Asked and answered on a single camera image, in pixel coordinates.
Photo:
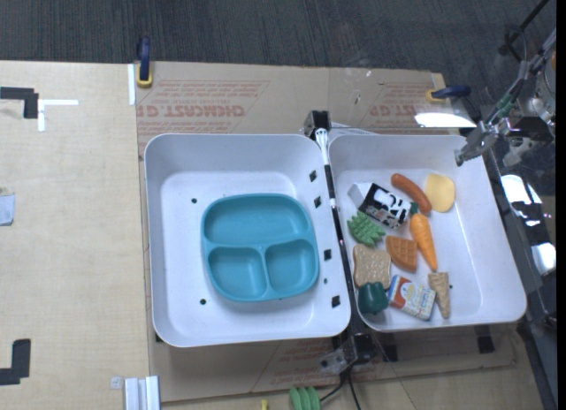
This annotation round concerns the thin black and white rod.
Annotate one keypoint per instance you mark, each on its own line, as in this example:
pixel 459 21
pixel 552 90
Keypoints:
pixel 329 183

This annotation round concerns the green lettuce leaf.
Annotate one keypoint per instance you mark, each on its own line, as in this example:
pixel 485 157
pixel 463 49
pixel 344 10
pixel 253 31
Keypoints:
pixel 363 229

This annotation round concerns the black and white milk carton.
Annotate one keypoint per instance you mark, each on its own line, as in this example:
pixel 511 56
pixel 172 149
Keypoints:
pixel 384 206

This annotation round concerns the tan bread slice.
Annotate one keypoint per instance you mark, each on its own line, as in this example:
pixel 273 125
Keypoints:
pixel 371 266

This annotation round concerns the orange waffle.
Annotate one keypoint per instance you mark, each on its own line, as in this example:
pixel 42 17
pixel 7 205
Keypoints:
pixel 402 252

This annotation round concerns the tan ice cream cone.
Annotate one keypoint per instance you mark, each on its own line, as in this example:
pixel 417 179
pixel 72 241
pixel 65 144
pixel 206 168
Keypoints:
pixel 441 293

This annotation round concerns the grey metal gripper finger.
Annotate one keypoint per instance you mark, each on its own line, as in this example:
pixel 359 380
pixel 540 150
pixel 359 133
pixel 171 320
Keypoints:
pixel 493 126
pixel 474 146

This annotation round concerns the white and orange carton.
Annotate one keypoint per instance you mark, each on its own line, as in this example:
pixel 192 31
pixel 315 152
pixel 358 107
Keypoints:
pixel 412 298

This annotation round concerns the white plastic tray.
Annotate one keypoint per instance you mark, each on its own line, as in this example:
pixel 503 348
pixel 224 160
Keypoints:
pixel 482 245
pixel 177 267

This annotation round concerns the orange carrot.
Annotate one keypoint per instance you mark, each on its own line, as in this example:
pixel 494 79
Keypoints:
pixel 423 236

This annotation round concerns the green bell pepper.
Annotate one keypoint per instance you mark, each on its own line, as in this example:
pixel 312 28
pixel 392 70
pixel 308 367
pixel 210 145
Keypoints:
pixel 372 298

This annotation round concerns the green pea pod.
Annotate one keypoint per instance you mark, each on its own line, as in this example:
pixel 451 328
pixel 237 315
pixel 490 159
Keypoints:
pixel 304 398

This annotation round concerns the brown cardboard board red print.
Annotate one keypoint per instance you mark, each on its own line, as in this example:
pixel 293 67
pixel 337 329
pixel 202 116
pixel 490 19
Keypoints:
pixel 221 99

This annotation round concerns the blue divided plate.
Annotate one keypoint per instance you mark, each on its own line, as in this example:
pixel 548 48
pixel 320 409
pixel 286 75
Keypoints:
pixel 247 222

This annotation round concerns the orange sausage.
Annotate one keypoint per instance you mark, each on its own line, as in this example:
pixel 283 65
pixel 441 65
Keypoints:
pixel 411 192

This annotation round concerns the yellow potato chip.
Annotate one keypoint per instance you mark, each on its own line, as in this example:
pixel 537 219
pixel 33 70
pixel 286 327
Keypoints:
pixel 440 192

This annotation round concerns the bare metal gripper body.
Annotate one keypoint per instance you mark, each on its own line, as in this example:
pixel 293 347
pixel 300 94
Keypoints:
pixel 533 123

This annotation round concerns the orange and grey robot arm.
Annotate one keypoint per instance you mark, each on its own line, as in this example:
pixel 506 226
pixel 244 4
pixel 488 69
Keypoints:
pixel 551 63

